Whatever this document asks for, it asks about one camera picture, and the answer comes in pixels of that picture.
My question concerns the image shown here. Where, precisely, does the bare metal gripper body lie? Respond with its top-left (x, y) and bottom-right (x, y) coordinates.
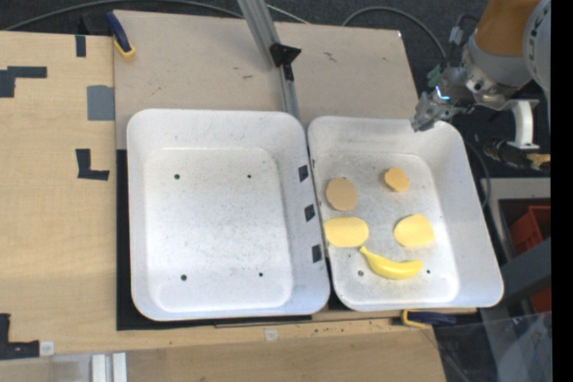
top-left (432, 66), bottom-right (512, 110)

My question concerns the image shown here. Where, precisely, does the small tan biscuit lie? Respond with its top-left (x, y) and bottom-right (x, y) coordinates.
top-left (383, 166), bottom-right (411, 193)

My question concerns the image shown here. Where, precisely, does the brown round biscuit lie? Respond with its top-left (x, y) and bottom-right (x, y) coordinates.
top-left (324, 176), bottom-right (359, 212)

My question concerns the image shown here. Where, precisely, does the yellow oval slice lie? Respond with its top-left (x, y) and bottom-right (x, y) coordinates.
top-left (392, 213), bottom-right (436, 249)
top-left (322, 216), bottom-right (371, 249)

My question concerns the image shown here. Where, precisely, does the yellow banana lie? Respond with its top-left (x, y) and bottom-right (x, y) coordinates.
top-left (358, 245), bottom-right (424, 281)

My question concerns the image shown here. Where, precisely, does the white plastic tray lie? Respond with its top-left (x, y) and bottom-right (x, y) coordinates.
top-left (306, 115), bottom-right (505, 313)
top-left (125, 107), bottom-right (331, 322)

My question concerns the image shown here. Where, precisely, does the black cylinder on white bracket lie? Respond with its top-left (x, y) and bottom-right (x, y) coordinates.
top-left (483, 98), bottom-right (541, 162)

